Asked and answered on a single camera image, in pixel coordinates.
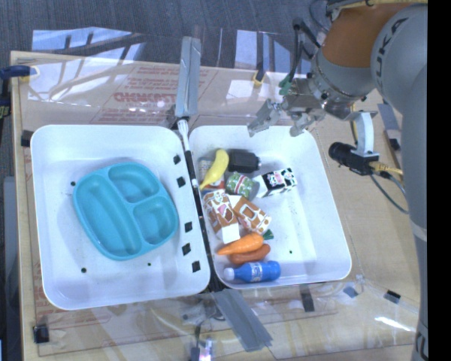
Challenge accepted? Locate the green and red can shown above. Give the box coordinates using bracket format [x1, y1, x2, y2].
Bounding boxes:
[225, 171, 256, 199]

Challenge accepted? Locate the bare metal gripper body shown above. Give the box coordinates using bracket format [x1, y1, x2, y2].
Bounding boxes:
[280, 77, 356, 123]

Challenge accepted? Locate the blue bottle white cap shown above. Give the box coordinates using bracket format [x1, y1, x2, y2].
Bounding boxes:
[222, 260, 282, 284]

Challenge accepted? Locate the brown and white giraffe carton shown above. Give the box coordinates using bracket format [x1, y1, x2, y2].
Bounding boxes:
[201, 189, 241, 245]
[227, 194, 272, 236]

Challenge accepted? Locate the white plastic tray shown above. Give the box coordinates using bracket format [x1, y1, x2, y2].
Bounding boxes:
[188, 124, 353, 290]
[29, 123, 211, 311]

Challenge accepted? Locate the yellow banana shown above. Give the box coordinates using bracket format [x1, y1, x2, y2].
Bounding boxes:
[198, 148, 230, 192]

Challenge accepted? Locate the black can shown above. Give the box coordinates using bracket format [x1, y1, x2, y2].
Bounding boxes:
[227, 148, 262, 174]

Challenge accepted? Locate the black and white cow carton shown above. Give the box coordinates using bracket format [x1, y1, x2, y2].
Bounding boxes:
[262, 167, 298, 199]

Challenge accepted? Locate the blue divided plate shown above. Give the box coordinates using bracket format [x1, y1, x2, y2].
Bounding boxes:
[72, 161, 180, 262]

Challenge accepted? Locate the orange carrot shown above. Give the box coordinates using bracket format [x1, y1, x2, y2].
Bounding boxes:
[216, 229, 274, 256]

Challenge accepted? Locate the grey and red can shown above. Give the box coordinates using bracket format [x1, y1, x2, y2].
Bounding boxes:
[198, 156, 226, 191]

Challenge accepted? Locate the black cylinder on white bracket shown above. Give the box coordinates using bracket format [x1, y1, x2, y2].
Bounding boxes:
[328, 111, 380, 177]

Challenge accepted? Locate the brown sausage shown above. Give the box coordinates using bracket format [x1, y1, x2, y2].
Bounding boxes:
[228, 243, 271, 266]

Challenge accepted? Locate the brown cardboard board red print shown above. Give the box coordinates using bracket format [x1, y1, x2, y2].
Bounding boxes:
[9, 50, 422, 361]

